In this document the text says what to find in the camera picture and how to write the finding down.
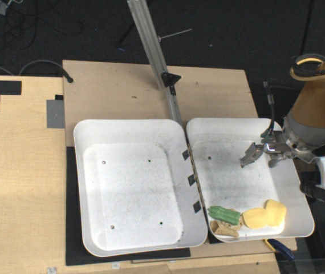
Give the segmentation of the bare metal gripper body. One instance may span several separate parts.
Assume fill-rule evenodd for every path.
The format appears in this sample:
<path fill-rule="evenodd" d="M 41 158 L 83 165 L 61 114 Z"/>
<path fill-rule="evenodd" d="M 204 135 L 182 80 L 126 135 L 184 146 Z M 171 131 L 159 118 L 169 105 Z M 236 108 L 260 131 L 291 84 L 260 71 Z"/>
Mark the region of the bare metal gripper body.
<path fill-rule="evenodd" d="M 287 159 L 299 158 L 306 163 L 319 158 L 314 151 L 322 146 L 322 129 L 309 126 L 283 126 L 282 130 L 268 128 L 262 133 L 267 154 L 283 153 Z"/>

